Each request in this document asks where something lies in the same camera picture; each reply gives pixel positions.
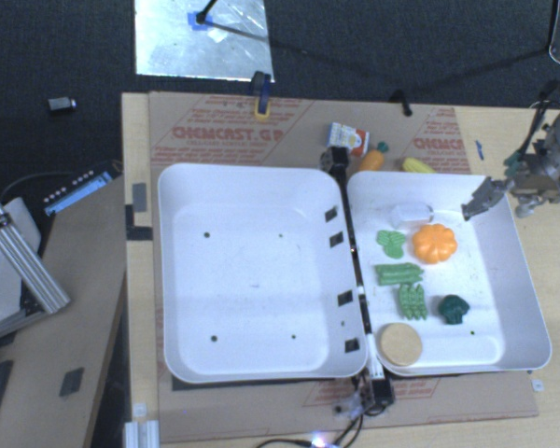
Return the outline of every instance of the corn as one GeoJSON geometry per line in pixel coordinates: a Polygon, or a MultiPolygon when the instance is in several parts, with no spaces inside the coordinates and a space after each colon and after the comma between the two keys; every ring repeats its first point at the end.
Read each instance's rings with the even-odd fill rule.
{"type": "Polygon", "coordinates": [[[402,162],[402,169],[407,173],[435,173],[433,168],[427,166],[417,158],[405,158],[402,162]]]}

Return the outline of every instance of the orange toy pumpkin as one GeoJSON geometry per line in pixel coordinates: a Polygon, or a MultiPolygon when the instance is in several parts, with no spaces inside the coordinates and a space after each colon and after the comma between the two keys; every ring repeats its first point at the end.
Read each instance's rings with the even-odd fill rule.
{"type": "Polygon", "coordinates": [[[437,264],[456,252],[458,244],[451,229],[442,224],[426,224],[413,236],[414,254],[423,262],[437,264]]]}

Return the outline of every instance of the dark floor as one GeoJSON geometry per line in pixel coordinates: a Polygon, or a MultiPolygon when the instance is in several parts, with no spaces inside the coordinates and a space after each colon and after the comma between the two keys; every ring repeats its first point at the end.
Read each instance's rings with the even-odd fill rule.
{"type": "MultiPolygon", "coordinates": [[[[276,96],[387,101],[402,89],[411,103],[530,106],[560,81],[544,51],[553,0],[264,1],[276,96]]],[[[0,192],[30,174],[120,159],[124,91],[247,89],[139,77],[133,59],[133,0],[0,0],[0,192]],[[77,111],[51,116],[47,99],[63,95],[77,111]]],[[[57,183],[32,180],[7,199],[37,206],[57,183]]],[[[106,412],[124,405],[121,371],[112,369],[106,399],[117,408],[106,412]]]]}

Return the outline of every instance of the white tray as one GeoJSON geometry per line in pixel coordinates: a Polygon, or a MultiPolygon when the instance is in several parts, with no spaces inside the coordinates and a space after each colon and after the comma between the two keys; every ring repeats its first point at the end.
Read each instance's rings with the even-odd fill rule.
{"type": "Polygon", "coordinates": [[[159,198],[164,354],[176,377],[333,378],[362,369],[357,284],[329,175],[177,164],[161,174],[159,198]],[[330,246],[336,234],[343,242],[330,246]]]}
{"type": "Polygon", "coordinates": [[[382,364],[403,376],[530,370],[544,366],[552,352],[525,255],[514,227],[508,200],[464,221],[462,203],[482,183],[477,175],[418,175],[364,172],[348,184],[358,253],[376,334],[393,322],[414,327],[423,343],[419,360],[397,367],[380,355],[382,364]],[[455,232],[457,251],[445,262],[424,264],[407,235],[403,259],[390,259],[375,242],[379,230],[394,230],[391,209],[399,203],[425,203],[434,210],[432,223],[455,232]],[[427,320],[408,321],[400,313],[397,287],[378,286],[375,264],[413,262],[421,266],[427,320]],[[446,325],[438,313],[443,296],[465,299],[469,312],[462,325],[446,325]]]}

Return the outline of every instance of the silver metal sheet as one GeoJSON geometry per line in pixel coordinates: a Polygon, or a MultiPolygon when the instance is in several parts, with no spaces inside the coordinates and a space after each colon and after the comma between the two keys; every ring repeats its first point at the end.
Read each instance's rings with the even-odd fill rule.
{"type": "Polygon", "coordinates": [[[135,0],[139,75],[248,81],[273,77],[263,0],[218,0],[212,23],[191,26],[189,14],[209,0],[135,0]]]}

